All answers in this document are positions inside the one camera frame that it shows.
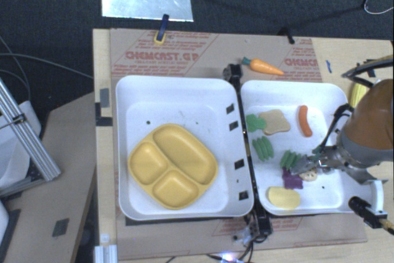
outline toy carrot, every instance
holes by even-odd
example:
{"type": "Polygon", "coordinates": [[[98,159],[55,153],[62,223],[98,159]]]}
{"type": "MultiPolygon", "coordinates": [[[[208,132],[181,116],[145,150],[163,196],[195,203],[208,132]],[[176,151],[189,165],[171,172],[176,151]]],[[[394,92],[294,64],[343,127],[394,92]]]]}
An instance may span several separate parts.
{"type": "Polygon", "coordinates": [[[309,127],[308,120],[308,107],[306,105],[301,105],[300,110],[298,112],[298,120],[300,123],[301,130],[306,137],[312,136],[312,130],[309,127]]]}
{"type": "Polygon", "coordinates": [[[244,57],[242,59],[242,64],[249,65],[251,67],[251,70],[258,71],[259,73],[268,73],[270,75],[280,76],[283,75],[283,71],[273,65],[270,65],[269,63],[262,61],[261,59],[250,60],[244,57]]]}

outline wooden table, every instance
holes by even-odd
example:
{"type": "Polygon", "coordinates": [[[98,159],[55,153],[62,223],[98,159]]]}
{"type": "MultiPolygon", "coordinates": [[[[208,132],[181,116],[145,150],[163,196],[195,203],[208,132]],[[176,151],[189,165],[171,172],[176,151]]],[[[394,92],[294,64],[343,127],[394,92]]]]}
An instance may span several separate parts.
{"type": "Polygon", "coordinates": [[[52,111],[43,144],[62,174],[6,203],[20,209],[5,262],[74,262],[95,187],[94,96],[52,111]],[[53,237],[57,222],[64,234],[53,237]]]}
{"type": "MultiPolygon", "coordinates": [[[[366,59],[376,59],[393,54],[393,47],[389,41],[368,41],[351,39],[312,39],[316,59],[320,68],[323,82],[334,83],[350,97],[352,83],[340,77],[340,74],[353,68],[356,62],[366,59]],[[329,72],[326,61],[331,64],[329,72]]],[[[100,91],[111,87],[110,61],[110,31],[94,30],[94,65],[95,65],[95,101],[100,102],[100,91]]],[[[376,71],[377,77],[392,78],[392,69],[386,68],[376,71]]],[[[111,117],[111,105],[101,109],[101,115],[111,117]]],[[[113,173],[113,135],[108,126],[97,128],[97,139],[101,144],[97,150],[97,178],[98,178],[98,213],[100,229],[100,245],[115,245],[116,209],[115,209],[115,176],[113,173]]],[[[388,179],[384,185],[385,210],[389,219],[394,220],[393,204],[393,164],[382,163],[370,170],[377,178],[388,179]]],[[[394,238],[382,229],[365,228],[368,242],[314,246],[292,249],[270,249],[255,251],[253,262],[392,262],[394,258],[394,238]]],[[[164,263],[167,258],[138,259],[130,262],[164,263]]],[[[177,257],[173,262],[210,262],[206,256],[177,257]]]]}

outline cardboard sheet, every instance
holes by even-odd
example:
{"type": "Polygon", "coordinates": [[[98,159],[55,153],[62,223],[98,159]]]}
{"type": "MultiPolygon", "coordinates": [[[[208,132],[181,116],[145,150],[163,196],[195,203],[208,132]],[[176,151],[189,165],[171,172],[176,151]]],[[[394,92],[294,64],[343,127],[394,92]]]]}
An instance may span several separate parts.
{"type": "MultiPolygon", "coordinates": [[[[241,81],[251,79],[322,82],[318,61],[309,38],[287,38],[243,34],[211,34],[168,31],[166,42],[153,42],[153,30],[111,30],[111,90],[126,75],[221,78],[229,63],[246,56],[260,58],[285,72],[273,76],[243,66],[241,81]]],[[[233,235],[242,231],[243,218],[198,221],[136,222],[125,217],[118,204],[118,152],[116,107],[113,109],[116,187],[116,230],[118,259],[184,256],[243,251],[233,235]]],[[[307,217],[278,217],[272,221],[273,234],[256,249],[298,248],[366,241],[361,218],[354,214],[307,217]]]]}

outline yellow plate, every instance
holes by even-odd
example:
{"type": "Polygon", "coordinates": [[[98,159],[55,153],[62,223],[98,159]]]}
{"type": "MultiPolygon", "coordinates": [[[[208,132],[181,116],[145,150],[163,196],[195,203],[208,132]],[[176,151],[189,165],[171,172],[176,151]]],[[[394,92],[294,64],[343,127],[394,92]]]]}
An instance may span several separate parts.
{"type": "Polygon", "coordinates": [[[129,155],[135,181],[159,204],[182,209],[195,202],[217,175],[215,156],[176,124],[150,132],[129,155]]]}

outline metal frame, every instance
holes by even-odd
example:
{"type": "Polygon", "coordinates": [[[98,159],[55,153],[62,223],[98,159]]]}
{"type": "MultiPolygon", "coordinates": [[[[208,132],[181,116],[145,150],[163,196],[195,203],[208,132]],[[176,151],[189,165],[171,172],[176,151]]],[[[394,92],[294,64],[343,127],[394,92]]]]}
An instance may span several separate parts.
{"type": "Polygon", "coordinates": [[[38,136],[34,133],[29,122],[25,118],[18,106],[18,103],[12,97],[8,88],[0,78],[0,114],[5,117],[7,126],[9,125],[14,131],[18,140],[21,142],[27,153],[30,155],[34,165],[39,170],[42,179],[33,180],[27,177],[10,187],[0,190],[0,197],[17,193],[26,188],[48,182],[60,175],[61,171],[50,157],[38,136]]]}

